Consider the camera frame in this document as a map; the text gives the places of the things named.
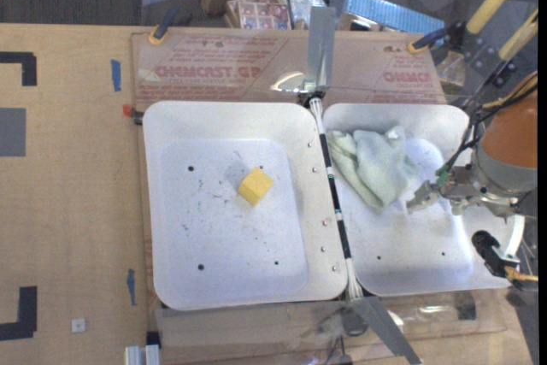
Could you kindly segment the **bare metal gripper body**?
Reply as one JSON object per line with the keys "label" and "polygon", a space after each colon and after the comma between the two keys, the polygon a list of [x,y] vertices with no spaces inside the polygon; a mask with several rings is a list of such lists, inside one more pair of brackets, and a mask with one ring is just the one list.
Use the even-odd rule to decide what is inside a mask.
{"label": "bare metal gripper body", "polygon": [[494,216],[509,218],[519,212],[518,191],[502,188],[490,179],[478,165],[462,167],[442,166],[436,171],[438,192],[448,199],[466,198],[471,207],[484,207]]}

